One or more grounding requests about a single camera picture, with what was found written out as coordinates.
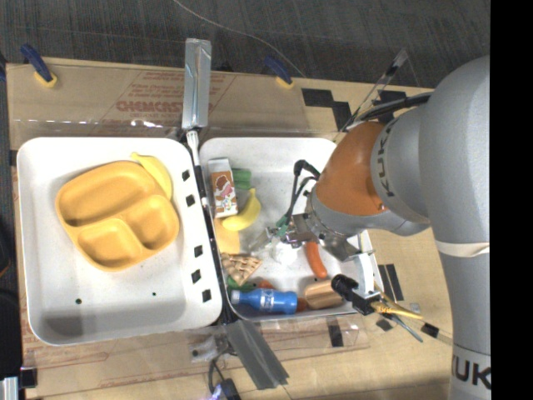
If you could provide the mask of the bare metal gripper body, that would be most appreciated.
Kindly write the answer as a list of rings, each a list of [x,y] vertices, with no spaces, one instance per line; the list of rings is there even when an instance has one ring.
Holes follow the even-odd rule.
[[[288,239],[294,242],[318,243],[340,262],[354,260],[361,249],[352,245],[347,234],[337,232],[322,223],[315,213],[300,213],[291,217],[293,228],[287,231]]]

